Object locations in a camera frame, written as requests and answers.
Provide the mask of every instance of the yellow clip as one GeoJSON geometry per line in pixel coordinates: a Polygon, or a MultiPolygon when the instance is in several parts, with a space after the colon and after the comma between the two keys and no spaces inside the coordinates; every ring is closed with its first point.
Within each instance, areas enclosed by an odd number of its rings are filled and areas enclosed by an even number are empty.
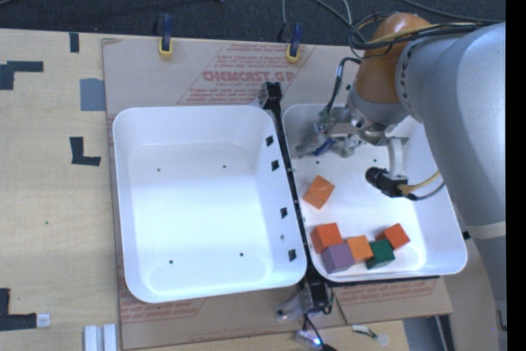
{"type": "Polygon", "coordinates": [[[291,56],[290,55],[290,47],[291,47],[291,44],[287,45],[287,54],[286,54],[287,62],[295,63],[295,62],[297,62],[299,60],[299,49],[296,52],[296,56],[291,56]]]}
{"type": "Polygon", "coordinates": [[[159,40],[159,54],[164,58],[169,58],[173,53],[173,41],[170,40],[170,47],[168,50],[163,50],[163,39],[159,40]]]}

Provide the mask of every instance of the red-orange block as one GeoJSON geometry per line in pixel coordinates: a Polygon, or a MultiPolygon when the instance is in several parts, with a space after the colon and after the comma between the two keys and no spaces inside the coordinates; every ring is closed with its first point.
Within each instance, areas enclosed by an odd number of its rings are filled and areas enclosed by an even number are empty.
{"type": "Polygon", "coordinates": [[[335,185],[325,180],[322,176],[316,176],[311,186],[303,195],[303,200],[320,209],[328,200],[335,185]]]}
{"type": "Polygon", "coordinates": [[[371,259],[374,254],[371,249],[371,245],[367,240],[367,236],[351,237],[347,239],[348,247],[351,249],[355,261],[365,261],[371,259]]]}
{"type": "Polygon", "coordinates": [[[336,223],[318,225],[311,232],[311,240],[316,253],[322,253],[328,246],[344,242],[336,223]]]}
{"type": "Polygon", "coordinates": [[[402,247],[404,244],[411,241],[400,223],[391,225],[376,236],[376,240],[384,238],[389,241],[393,250],[402,247]]]}

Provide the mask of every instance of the table surface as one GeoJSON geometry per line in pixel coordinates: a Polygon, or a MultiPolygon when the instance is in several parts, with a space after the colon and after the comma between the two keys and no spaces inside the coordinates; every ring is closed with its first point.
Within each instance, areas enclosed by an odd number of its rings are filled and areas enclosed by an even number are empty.
{"type": "MultiPolygon", "coordinates": [[[[48,313],[51,326],[0,332],[0,349],[81,349],[84,326],[116,324],[118,282],[104,111],[81,112],[79,80],[104,78],[103,35],[0,30],[0,64],[44,62],[44,72],[17,72],[0,90],[0,287],[11,289],[10,314],[48,313]],[[71,136],[85,138],[100,166],[72,165],[71,136]]],[[[369,325],[389,345],[352,331],[321,330],[337,349],[407,350],[402,321],[369,325]]],[[[227,339],[163,349],[294,350],[293,333],[227,339]]]]}

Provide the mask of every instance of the block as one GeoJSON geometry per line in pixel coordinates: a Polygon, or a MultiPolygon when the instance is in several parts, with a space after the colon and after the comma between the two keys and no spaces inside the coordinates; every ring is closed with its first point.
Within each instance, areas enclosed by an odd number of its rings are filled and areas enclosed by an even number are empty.
{"type": "Polygon", "coordinates": [[[404,244],[407,244],[410,241],[409,236],[405,233],[402,225],[400,224],[391,225],[389,228],[385,229],[376,236],[376,240],[381,240],[384,238],[389,240],[393,250],[402,247],[404,244]]]}
{"type": "Polygon", "coordinates": [[[374,255],[372,253],[371,245],[367,240],[367,236],[351,237],[347,239],[347,244],[351,249],[355,261],[366,261],[371,259],[374,255]]]}
{"type": "Polygon", "coordinates": [[[318,225],[311,231],[312,246],[316,253],[322,253],[328,246],[344,242],[336,223],[318,225]]]}
{"type": "Polygon", "coordinates": [[[346,242],[328,246],[321,253],[321,260],[328,274],[347,270],[355,262],[351,249],[346,242]]]}
{"type": "Polygon", "coordinates": [[[303,200],[319,210],[329,200],[329,196],[334,189],[334,184],[325,180],[322,176],[315,176],[311,186],[303,195],[303,200]]]}
{"type": "Polygon", "coordinates": [[[394,260],[395,254],[389,240],[386,238],[370,242],[369,245],[371,246],[373,257],[365,261],[368,269],[381,268],[394,260]]]}

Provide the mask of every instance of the white tray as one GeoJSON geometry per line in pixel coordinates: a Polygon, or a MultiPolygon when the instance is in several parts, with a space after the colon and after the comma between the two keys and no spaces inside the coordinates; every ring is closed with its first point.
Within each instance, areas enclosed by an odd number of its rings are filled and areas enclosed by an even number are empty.
{"type": "MultiPolygon", "coordinates": [[[[297,104],[284,113],[284,130],[291,154],[294,181],[300,198],[304,227],[311,258],[316,269],[327,279],[338,283],[379,279],[400,279],[450,275],[460,272],[468,255],[459,223],[446,189],[423,201],[389,198],[365,179],[370,167],[389,168],[389,155],[384,146],[360,145],[354,155],[342,158],[336,151],[323,155],[295,153],[310,127],[316,122],[324,104],[297,104]],[[335,185],[329,200],[318,210],[302,199],[316,175],[335,185]],[[328,274],[321,256],[314,252],[310,232],[319,224],[337,223],[344,238],[365,234],[372,241],[383,229],[401,223],[411,242],[394,251],[389,265],[368,270],[365,264],[328,274]]],[[[409,136],[404,146],[404,168],[409,183],[422,182],[435,171],[436,165],[421,124],[406,118],[390,136],[409,136]]],[[[432,191],[440,180],[416,191],[432,191]]]]}
{"type": "Polygon", "coordinates": [[[307,260],[275,125],[255,106],[136,108],[113,141],[127,286],[161,303],[297,283],[307,260]]]}

